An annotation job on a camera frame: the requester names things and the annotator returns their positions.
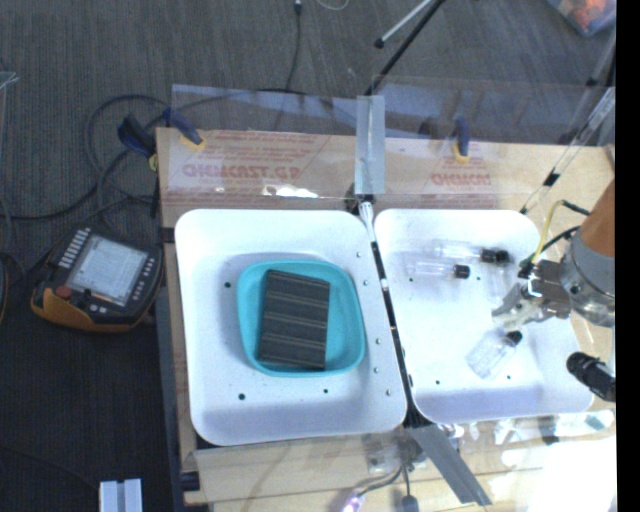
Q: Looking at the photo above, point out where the blue plate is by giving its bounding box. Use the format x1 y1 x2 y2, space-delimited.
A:
235 258 367 378

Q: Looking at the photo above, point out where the clear plastic bottle black cap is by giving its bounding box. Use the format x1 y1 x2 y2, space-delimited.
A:
465 329 524 380
406 259 472 282
428 238 511 266

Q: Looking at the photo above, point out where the brown cardboard board red print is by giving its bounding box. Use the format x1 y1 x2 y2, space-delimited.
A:
154 126 617 512

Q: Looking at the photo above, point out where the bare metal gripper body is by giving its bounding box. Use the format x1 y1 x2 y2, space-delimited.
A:
518 258 617 330

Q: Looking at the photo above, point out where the dark striped box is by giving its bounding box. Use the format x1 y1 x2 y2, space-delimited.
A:
256 268 333 372

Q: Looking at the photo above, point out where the black cylinder on white bracket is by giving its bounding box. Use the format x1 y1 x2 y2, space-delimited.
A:
565 350 617 403

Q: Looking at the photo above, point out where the white plastic tray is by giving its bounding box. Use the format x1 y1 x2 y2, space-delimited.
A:
373 207 597 426
173 207 408 448

